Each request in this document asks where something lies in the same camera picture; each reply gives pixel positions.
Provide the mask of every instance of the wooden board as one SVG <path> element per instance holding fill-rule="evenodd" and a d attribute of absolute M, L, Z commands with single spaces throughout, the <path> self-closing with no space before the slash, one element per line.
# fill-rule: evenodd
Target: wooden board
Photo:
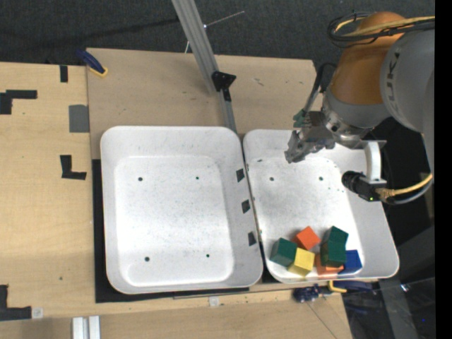
<path fill-rule="evenodd" d="M 120 125 L 222 126 L 217 95 L 209 95 L 192 54 L 90 48 L 108 68 L 88 74 L 91 154 L 100 158 L 100 138 Z M 237 133 L 291 129 L 316 77 L 312 61 L 216 56 L 237 79 L 230 88 Z M 312 109 L 320 109 L 321 98 Z"/>
<path fill-rule="evenodd" d="M 223 59 L 243 67 L 254 60 Z M 271 61 L 281 76 L 295 64 Z M 264 75 L 259 79 L 266 86 Z M 58 66 L 0 63 L 0 92 L 12 89 L 37 90 L 38 98 L 14 100 L 12 115 L 0 115 L 0 284 L 9 284 L 8 306 L 42 307 L 45 318 L 207 308 L 207 297 L 95 303 L 90 134 L 69 132 L 69 106 L 88 103 L 87 70 L 70 66 L 68 83 L 61 83 Z M 268 124 L 257 116 L 251 121 Z M 60 155 L 72 155 L 73 170 L 87 172 L 86 180 L 62 179 Z M 259 284 L 249 293 L 221 296 L 221 302 L 289 302 L 290 295 L 287 286 Z M 331 304 L 345 318 L 342 301 Z"/>
<path fill-rule="evenodd" d="M 109 339 L 351 339 L 347 317 L 338 311 L 341 307 L 340 295 L 302 304 L 274 295 L 271 302 L 105 315 L 100 332 Z M 70 338 L 70 327 L 70 319 L 0 323 L 0 338 Z"/>

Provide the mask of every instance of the yellow cube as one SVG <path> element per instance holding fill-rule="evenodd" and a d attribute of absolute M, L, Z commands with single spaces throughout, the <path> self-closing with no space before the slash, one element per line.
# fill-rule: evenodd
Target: yellow cube
<path fill-rule="evenodd" d="M 306 276 L 314 267 L 316 254 L 297 247 L 294 262 L 287 268 L 291 273 Z"/>

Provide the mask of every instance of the orange cube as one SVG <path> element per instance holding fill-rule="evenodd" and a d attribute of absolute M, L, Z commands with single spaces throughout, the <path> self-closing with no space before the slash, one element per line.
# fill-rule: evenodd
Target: orange cube
<path fill-rule="evenodd" d="M 330 266 L 322 266 L 321 261 L 320 261 L 320 254 L 316 255 L 315 258 L 315 265 L 317 268 L 317 274 L 320 276 L 333 276 L 335 277 L 339 271 L 344 269 L 344 265 L 342 265 L 339 268 L 333 268 Z"/>
<path fill-rule="evenodd" d="M 321 240 L 311 229 L 311 226 L 308 226 L 295 235 L 293 242 L 302 249 L 310 250 L 317 244 L 320 244 Z"/>

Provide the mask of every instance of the gray tape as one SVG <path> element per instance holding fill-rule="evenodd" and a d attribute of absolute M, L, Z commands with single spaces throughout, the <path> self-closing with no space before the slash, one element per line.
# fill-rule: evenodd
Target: gray tape
<path fill-rule="evenodd" d="M 69 106 L 69 132 L 89 133 L 90 120 L 88 107 L 86 105 Z"/>

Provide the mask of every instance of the white bracket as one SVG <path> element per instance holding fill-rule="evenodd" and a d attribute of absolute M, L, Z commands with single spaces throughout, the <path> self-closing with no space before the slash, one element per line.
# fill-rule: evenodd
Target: white bracket
<path fill-rule="evenodd" d="M 42 319 L 44 318 L 44 309 L 40 307 L 32 308 L 31 319 Z"/>
<path fill-rule="evenodd" d="M 72 339 L 100 339 L 100 318 L 72 318 Z"/>
<path fill-rule="evenodd" d="M 362 180 L 369 184 L 386 183 L 386 181 L 381 178 L 381 142 L 363 141 L 363 145 L 364 153 L 366 155 L 367 173 L 366 177 L 363 177 Z"/>
<path fill-rule="evenodd" d="M 211 307 L 218 307 L 220 305 L 219 297 L 209 297 L 209 305 Z"/>

